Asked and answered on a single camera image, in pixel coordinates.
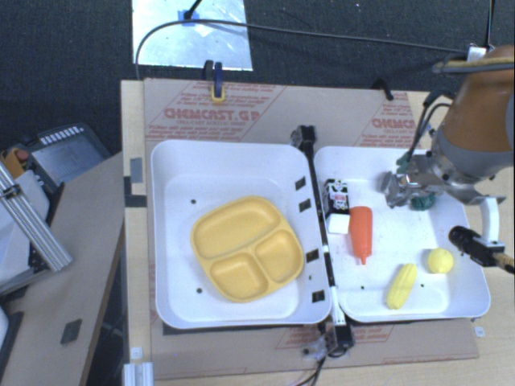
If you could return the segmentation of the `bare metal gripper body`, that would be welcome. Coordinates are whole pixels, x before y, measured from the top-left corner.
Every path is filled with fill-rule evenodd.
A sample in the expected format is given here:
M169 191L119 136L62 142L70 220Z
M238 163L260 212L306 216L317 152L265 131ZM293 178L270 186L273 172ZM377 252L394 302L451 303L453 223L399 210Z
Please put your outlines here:
M481 200L476 184L494 175L494 154L416 154L400 175L402 188L418 189L420 198L447 193L457 200Z

